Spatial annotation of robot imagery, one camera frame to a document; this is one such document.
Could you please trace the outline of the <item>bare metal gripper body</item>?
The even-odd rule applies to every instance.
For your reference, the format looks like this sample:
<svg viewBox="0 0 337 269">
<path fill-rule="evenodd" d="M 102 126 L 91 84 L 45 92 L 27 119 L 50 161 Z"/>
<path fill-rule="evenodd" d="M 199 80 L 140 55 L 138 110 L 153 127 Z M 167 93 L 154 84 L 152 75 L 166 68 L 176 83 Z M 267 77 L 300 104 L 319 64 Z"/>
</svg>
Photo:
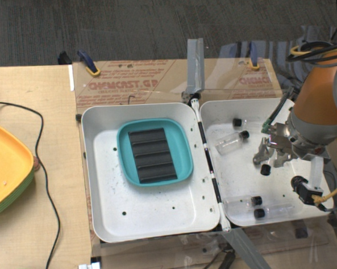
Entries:
<svg viewBox="0 0 337 269">
<path fill-rule="evenodd" d="M 297 128 L 291 121 L 276 123 L 269 129 L 268 142 L 276 152 L 292 154 L 293 159 L 312 161 L 315 157 L 330 157 L 326 149 L 330 140 L 317 125 L 305 123 Z"/>
</svg>

